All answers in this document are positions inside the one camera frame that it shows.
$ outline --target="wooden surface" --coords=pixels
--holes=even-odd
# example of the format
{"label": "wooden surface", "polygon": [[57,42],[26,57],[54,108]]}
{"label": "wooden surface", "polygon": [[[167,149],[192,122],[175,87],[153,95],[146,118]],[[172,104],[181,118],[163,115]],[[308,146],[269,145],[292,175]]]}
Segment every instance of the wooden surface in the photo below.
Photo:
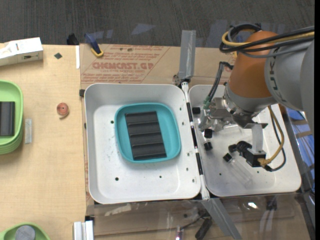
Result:
{"label": "wooden surface", "polygon": [[[43,54],[43,61],[0,67],[0,79],[22,90],[23,129],[32,119],[32,143],[23,136],[18,149],[0,155],[0,232],[32,222],[52,240],[70,240],[86,213],[80,73],[74,46],[43,45]],[[70,110],[64,119],[61,102]]]}

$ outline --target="green bowl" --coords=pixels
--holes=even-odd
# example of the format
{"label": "green bowl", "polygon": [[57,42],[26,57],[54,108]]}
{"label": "green bowl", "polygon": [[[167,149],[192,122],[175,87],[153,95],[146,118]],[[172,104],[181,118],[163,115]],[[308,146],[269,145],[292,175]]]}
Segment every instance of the green bowl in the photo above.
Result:
{"label": "green bowl", "polygon": [[16,231],[21,226],[31,226],[35,231],[35,240],[50,240],[50,237],[40,226],[31,222],[19,223],[6,229],[5,231],[0,232],[0,240],[15,240]]}
{"label": "green bowl", "polygon": [[23,131],[24,97],[20,87],[11,81],[0,79],[0,102],[15,102],[14,136],[0,136],[1,149],[11,146],[14,141],[21,139],[20,135],[21,131]]}

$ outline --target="clear plastic bottle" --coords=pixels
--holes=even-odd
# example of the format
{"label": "clear plastic bottle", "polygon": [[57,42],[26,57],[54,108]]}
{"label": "clear plastic bottle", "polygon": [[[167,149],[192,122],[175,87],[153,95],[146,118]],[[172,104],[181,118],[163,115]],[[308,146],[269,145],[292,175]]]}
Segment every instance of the clear plastic bottle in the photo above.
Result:
{"label": "clear plastic bottle", "polygon": [[228,163],[229,172],[233,174],[234,180],[240,182],[245,188],[250,188],[254,175],[229,153],[223,159]]}

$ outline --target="dark gray floor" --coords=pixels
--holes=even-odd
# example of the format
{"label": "dark gray floor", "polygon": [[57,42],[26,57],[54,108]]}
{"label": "dark gray floor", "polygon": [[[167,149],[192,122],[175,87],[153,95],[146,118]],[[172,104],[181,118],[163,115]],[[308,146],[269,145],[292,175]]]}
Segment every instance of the dark gray floor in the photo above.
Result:
{"label": "dark gray floor", "polygon": [[278,34],[315,24],[315,0],[0,0],[0,43],[40,37],[85,42],[180,46],[196,30],[198,47],[218,47],[229,25],[261,23]]}

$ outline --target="green plastic container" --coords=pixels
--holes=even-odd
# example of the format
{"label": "green plastic container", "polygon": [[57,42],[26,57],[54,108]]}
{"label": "green plastic container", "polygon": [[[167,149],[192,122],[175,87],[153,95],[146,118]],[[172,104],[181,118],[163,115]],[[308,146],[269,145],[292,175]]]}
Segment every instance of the green plastic container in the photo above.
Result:
{"label": "green plastic container", "polygon": [[0,155],[11,153],[21,143],[23,138],[24,98],[18,85],[11,81],[0,79],[0,102],[14,102],[14,135],[0,136]]}
{"label": "green plastic container", "polygon": [[31,222],[19,223],[0,232],[0,240],[15,240],[16,231],[21,226],[31,226],[35,231],[35,240],[50,240],[50,237],[40,226]]}

